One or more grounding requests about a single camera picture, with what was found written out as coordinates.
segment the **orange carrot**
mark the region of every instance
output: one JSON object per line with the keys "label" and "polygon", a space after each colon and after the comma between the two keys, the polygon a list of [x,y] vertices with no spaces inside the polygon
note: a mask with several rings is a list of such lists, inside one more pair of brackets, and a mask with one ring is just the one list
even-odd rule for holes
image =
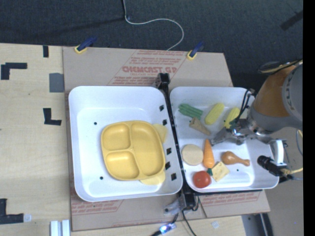
{"label": "orange carrot", "polygon": [[212,168],[215,165],[215,158],[209,139],[206,139],[203,149],[203,165],[207,168]]}

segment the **cardboard box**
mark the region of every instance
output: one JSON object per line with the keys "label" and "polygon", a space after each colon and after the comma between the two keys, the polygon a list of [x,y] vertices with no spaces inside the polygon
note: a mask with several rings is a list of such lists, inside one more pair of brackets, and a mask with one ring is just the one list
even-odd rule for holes
{"label": "cardboard box", "polygon": [[[69,92],[77,86],[151,86],[158,73],[168,73],[169,90],[179,86],[232,87],[221,53],[198,53],[194,60],[186,52],[88,48],[77,54],[63,47],[65,108],[70,168],[72,230],[90,230],[173,220],[164,207],[177,195],[89,203],[75,193],[69,126]],[[270,211],[264,191],[200,196],[201,206],[187,219],[214,218]]]}

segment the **red tomato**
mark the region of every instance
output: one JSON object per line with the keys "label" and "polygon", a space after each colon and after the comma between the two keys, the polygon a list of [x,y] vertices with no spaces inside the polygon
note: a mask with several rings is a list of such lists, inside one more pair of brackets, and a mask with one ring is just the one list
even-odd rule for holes
{"label": "red tomato", "polygon": [[206,171],[198,171],[193,175],[193,184],[197,188],[204,188],[211,184],[211,177]]}

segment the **yellow bowl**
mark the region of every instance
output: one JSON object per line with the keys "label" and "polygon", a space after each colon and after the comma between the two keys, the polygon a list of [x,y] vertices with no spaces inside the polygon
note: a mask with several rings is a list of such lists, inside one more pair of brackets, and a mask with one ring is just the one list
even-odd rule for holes
{"label": "yellow bowl", "polygon": [[162,142],[148,122],[123,121],[106,126],[101,146],[105,166],[118,180],[147,179],[164,170]]}

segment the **blue clip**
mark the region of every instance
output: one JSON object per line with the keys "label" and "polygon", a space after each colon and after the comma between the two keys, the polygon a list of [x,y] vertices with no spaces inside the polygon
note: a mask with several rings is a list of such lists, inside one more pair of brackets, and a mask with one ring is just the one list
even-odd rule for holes
{"label": "blue clip", "polygon": [[81,54],[87,50],[87,47],[93,46],[93,44],[96,42],[97,37],[89,37],[87,40],[85,40],[83,43],[80,45],[76,46],[74,48],[75,52],[77,54]]}
{"label": "blue clip", "polygon": [[189,60],[193,60],[193,59],[196,57],[197,52],[203,50],[203,48],[204,48],[203,44],[204,44],[204,42],[203,42],[203,41],[200,41],[200,42],[195,46],[194,49],[192,49],[192,50],[189,51],[189,53],[187,54],[187,58],[188,58]]}

